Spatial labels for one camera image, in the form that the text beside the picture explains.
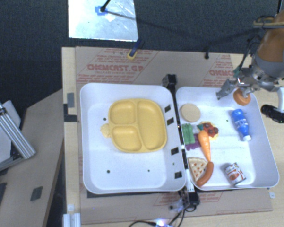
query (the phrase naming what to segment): soda can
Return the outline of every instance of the soda can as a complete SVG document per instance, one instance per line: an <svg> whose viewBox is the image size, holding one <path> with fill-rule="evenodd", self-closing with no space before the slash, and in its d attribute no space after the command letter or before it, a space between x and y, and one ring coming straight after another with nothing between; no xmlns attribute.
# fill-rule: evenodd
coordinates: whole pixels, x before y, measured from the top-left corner
<svg viewBox="0 0 284 227"><path fill-rule="evenodd" d="M225 172L228 175L230 181L233 183L233 185L241 183L246 179L244 173L242 173L240 167L237 165L236 162L226 167Z"/></svg>

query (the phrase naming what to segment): red and white can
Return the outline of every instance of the red and white can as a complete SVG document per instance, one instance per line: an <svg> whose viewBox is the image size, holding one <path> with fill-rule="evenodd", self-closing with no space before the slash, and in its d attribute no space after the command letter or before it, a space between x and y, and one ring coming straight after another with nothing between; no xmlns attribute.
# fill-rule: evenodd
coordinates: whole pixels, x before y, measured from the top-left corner
<svg viewBox="0 0 284 227"><path fill-rule="evenodd" d="M240 167L237 165L236 162L225 168L225 172L234 185L241 183L243 180L246 179L244 173L242 173Z"/></svg>

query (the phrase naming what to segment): dark gray carpet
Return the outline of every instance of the dark gray carpet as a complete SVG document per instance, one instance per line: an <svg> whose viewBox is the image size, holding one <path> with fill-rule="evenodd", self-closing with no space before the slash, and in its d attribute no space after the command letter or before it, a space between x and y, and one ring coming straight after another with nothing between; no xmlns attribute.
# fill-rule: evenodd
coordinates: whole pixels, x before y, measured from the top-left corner
<svg viewBox="0 0 284 227"><path fill-rule="evenodd" d="M244 53L251 24L278 0L134 0L145 49ZM68 0L0 0L0 100L20 114L61 88L61 47L130 48L68 38Z"/></svg>

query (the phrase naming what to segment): hot dog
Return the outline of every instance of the hot dog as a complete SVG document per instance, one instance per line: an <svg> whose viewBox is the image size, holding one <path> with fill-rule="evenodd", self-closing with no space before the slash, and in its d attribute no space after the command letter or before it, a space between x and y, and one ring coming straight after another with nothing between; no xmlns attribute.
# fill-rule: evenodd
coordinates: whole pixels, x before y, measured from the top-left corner
<svg viewBox="0 0 284 227"><path fill-rule="evenodd" d="M198 181L196 182L196 185L201 187L202 185L204 185L206 182L208 182L208 180L210 179L210 177L212 176L213 173L213 168L214 168L214 164L212 161L209 161L207 164L207 169L205 174L198 179Z"/></svg>

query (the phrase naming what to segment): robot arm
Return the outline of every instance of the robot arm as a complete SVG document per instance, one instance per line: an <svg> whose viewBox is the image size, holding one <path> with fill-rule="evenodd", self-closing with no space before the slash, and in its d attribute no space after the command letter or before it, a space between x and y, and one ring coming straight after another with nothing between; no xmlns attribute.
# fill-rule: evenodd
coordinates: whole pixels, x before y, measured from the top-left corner
<svg viewBox="0 0 284 227"><path fill-rule="evenodd" d="M250 101L249 94L251 92L258 91L261 88L269 92L277 92L279 107L264 109L262 113L272 117L276 110L275 113L280 114L277 118L283 120L272 118L277 122L284 122L284 88L275 86L280 79L284 78L284 10L275 18L264 18L264 23L255 21L253 26L260 26L268 30L262 38L257 52L252 57L251 65L248 68L242 67L244 59L249 54L247 52L242 63L233 71L233 78L226 80L216 95L220 99L238 88L233 94L234 99L238 104L246 105Z"/></svg>

